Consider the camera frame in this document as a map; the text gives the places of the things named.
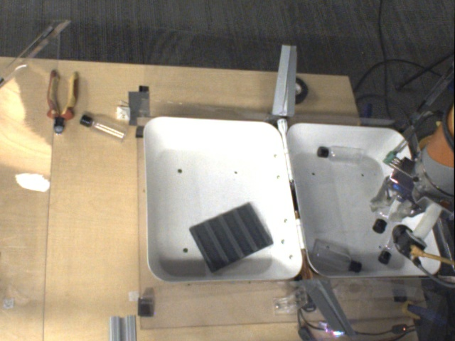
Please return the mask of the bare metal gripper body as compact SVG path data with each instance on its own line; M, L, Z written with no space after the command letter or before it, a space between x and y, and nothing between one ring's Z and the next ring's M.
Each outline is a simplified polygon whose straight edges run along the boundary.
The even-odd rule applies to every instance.
M393 158L389 164L392 172L387 177L387 203L409 202L412 207L419 206L423 194L418 187L421 177L417 173L417 162L410 158Z

